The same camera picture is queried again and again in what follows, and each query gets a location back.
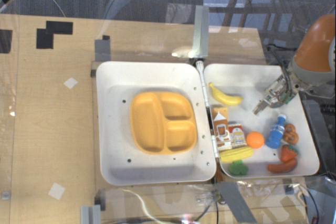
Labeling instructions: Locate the blue bottle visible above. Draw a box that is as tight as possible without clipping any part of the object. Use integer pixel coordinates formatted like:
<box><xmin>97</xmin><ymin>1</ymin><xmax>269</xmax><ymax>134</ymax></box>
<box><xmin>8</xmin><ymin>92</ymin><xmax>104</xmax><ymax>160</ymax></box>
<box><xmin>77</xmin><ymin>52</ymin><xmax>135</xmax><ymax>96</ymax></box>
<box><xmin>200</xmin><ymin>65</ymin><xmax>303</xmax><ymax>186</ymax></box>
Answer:
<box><xmin>266</xmin><ymin>113</ymin><xmax>288</xmax><ymax>150</ymax></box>

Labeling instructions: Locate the yellow corn cob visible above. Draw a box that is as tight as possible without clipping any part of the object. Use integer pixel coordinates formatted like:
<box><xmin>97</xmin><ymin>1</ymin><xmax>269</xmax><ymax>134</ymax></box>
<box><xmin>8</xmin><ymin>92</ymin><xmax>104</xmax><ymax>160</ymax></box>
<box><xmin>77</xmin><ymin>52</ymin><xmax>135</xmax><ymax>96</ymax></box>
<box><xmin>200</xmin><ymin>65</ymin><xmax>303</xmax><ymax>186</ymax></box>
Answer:
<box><xmin>218</xmin><ymin>146</ymin><xmax>254</xmax><ymax>164</ymax></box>

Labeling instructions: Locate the yellow banana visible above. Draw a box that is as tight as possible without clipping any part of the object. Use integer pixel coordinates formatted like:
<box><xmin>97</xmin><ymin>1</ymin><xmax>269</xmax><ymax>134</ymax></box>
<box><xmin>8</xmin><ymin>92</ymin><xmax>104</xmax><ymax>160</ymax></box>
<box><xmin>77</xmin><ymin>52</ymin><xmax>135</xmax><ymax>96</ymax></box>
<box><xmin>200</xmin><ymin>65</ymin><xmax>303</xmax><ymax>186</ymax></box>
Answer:
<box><xmin>208</xmin><ymin>82</ymin><xmax>244</xmax><ymax>106</ymax></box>

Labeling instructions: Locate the orange fruit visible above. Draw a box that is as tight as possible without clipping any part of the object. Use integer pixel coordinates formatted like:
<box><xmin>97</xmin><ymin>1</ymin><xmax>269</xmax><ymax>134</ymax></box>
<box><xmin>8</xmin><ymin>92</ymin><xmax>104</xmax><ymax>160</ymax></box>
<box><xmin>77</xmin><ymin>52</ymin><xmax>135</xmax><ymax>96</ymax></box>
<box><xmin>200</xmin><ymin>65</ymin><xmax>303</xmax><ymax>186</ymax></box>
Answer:
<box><xmin>245</xmin><ymin>131</ymin><xmax>265</xmax><ymax>150</ymax></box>

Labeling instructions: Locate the white plastic tray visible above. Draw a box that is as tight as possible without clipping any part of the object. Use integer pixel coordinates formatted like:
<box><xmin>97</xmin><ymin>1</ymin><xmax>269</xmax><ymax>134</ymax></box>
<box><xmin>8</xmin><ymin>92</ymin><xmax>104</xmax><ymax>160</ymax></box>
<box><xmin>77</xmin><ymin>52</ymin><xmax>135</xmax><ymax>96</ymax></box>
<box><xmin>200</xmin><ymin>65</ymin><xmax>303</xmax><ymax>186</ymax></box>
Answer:
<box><xmin>95</xmin><ymin>60</ymin><xmax>217</xmax><ymax>187</ymax></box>
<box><xmin>203</xmin><ymin>63</ymin><xmax>321</xmax><ymax>180</ymax></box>

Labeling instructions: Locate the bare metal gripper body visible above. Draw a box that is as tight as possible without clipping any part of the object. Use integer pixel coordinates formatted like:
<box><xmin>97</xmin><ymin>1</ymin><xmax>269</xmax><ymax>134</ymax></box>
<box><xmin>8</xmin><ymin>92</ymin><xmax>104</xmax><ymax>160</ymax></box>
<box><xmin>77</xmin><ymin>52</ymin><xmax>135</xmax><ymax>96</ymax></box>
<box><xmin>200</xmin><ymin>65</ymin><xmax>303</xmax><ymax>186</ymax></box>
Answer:
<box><xmin>263</xmin><ymin>73</ymin><xmax>300</xmax><ymax>110</ymax></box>

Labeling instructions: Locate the orange divided plate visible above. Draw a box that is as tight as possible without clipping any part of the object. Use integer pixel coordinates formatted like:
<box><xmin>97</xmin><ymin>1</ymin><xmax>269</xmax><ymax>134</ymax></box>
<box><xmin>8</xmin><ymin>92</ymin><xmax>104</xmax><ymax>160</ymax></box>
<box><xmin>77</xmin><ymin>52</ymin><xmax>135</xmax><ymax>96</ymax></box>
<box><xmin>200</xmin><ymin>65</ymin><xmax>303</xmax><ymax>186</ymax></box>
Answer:
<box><xmin>129</xmin><ymin>91</ymin><xmax>198</xmax><ymax>155</ymax></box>

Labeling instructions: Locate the brown pretzel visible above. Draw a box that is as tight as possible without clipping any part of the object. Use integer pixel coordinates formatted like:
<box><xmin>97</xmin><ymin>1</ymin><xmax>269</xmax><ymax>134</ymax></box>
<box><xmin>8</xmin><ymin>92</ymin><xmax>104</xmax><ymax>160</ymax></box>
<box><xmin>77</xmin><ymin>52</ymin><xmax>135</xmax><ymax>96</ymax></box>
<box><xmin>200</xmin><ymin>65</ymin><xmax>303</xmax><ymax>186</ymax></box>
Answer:
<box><xmin>283</xmin><ymin>123</ymin><xmax>299</xmax><ymax>145</ymax></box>

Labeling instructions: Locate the red and white small carton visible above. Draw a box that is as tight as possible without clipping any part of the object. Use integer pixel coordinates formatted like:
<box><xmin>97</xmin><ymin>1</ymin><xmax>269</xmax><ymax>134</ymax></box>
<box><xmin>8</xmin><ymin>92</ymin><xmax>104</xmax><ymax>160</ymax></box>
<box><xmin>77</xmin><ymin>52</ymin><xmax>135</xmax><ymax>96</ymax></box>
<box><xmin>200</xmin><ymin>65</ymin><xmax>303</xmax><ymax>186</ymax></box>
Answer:
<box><xmin>227</xmin><ymin>123</ymin><xmax>248</xmax><ymax>149</ymax></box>

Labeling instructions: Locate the green broccoli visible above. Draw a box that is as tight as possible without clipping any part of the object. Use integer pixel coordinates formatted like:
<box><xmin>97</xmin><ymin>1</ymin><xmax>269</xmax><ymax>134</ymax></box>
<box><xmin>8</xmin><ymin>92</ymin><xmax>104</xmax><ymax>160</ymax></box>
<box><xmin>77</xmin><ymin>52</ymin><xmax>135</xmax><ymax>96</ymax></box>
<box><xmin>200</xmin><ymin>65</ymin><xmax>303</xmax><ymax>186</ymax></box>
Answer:
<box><xmin>228</xmin><ymin>159</ymin><xmax>249</xmax><ymax>177</ymax></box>

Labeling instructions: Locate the orange sausage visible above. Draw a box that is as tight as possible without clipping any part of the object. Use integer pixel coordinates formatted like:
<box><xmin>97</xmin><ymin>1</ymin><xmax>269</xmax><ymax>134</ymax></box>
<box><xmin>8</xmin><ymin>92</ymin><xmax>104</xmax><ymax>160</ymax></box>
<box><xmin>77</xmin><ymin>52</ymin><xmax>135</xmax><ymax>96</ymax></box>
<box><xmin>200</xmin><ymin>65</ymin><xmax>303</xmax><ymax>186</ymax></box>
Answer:
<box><xmin>267</xmin><ymin>158</ymin><xmax>298</xmax><ymax>174</ymax></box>

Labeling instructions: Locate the orange carrot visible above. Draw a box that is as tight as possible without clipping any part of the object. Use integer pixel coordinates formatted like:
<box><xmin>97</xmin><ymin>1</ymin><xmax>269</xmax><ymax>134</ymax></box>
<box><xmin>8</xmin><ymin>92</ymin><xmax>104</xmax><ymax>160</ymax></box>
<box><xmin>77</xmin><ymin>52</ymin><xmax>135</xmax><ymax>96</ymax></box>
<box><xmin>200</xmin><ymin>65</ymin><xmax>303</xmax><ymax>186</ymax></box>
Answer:
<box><xmin>280</xmin><ymin>144</ymin><xmax>299</xmax><ymax>164</ymax></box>

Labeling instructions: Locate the brown and white carton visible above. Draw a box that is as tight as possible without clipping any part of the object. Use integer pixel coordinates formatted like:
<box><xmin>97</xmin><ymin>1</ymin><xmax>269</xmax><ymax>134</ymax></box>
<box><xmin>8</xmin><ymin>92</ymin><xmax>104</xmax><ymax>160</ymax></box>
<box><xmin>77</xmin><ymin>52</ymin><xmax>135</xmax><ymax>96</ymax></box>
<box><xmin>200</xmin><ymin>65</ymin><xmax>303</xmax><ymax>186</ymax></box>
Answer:
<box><xmin>211</xmin><ymin>106</ymin><xmax>233</xmax><ymax>152</ymax></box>

